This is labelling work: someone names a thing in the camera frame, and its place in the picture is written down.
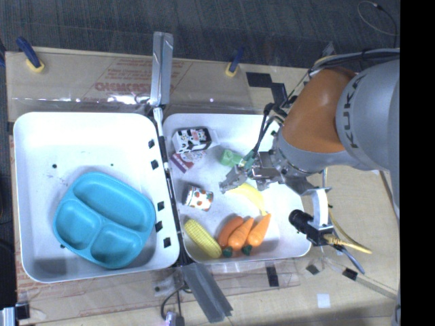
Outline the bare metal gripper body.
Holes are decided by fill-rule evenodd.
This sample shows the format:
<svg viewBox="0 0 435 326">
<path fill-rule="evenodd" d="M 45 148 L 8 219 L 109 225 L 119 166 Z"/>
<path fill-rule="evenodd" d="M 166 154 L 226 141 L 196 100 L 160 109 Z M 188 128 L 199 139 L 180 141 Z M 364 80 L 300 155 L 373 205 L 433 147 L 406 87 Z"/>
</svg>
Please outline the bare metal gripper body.
<svg viewBox="0 0 435 326">
<path fill-rule="evenodd" d="M 284 159 L 277 150 L 260 151 L 251 169 L 251 178 L 256 182 L 259 191 L 264 191 L 272 183 L 286 185 L 287 180 L 282 173 Z"/>
</svg>

